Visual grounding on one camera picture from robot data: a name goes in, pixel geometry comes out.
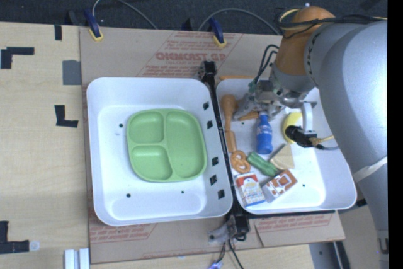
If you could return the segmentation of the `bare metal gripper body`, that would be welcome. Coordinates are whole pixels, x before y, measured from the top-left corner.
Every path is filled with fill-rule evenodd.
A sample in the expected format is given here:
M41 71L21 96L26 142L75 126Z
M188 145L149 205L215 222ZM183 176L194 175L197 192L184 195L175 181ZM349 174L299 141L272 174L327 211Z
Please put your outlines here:
M278 106L283 109L300 108L308 93L315 88L310 78L268 78L253 79L256 102L260 105Z

